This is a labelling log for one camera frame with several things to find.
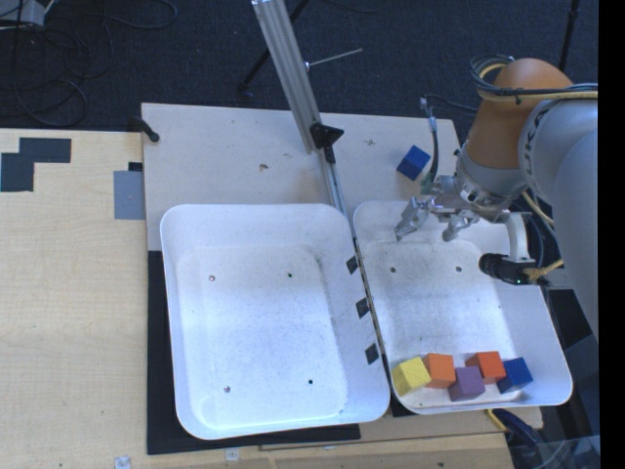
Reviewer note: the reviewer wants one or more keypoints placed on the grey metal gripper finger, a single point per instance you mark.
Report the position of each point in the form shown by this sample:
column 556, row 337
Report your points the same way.
column 409, row 222
column 455, row 226

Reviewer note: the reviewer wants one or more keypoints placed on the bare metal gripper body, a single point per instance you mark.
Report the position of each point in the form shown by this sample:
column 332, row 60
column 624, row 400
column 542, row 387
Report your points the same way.
column 469, row 197

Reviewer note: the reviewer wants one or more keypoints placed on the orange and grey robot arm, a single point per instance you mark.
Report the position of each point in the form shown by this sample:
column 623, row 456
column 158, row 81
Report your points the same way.
column 512, row 130

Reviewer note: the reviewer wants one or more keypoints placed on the blue cube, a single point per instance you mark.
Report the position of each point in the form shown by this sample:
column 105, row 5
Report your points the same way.
column 414, row 162
column 516, row 373

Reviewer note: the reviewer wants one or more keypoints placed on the white plastic tray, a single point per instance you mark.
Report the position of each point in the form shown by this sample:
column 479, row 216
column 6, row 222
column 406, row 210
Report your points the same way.
column 263, row 330
column 439, row 311

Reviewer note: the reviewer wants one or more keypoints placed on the orange cube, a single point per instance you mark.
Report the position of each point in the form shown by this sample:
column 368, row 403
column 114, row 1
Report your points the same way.
column 439, row 370
column 489, row 365

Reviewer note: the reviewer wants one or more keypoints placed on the yellow cube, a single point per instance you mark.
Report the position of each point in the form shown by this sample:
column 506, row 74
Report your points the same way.
column 411, row 375

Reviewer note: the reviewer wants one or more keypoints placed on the purple cube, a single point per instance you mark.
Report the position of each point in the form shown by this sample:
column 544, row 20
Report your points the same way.
column 468, row 384

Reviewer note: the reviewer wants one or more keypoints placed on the pale wood board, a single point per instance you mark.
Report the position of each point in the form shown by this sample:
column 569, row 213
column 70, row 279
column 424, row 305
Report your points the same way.
column 234, row 164

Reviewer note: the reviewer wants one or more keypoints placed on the black cylinder on white bracket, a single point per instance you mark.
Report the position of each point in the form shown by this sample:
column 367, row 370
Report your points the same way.
column 503, row 267

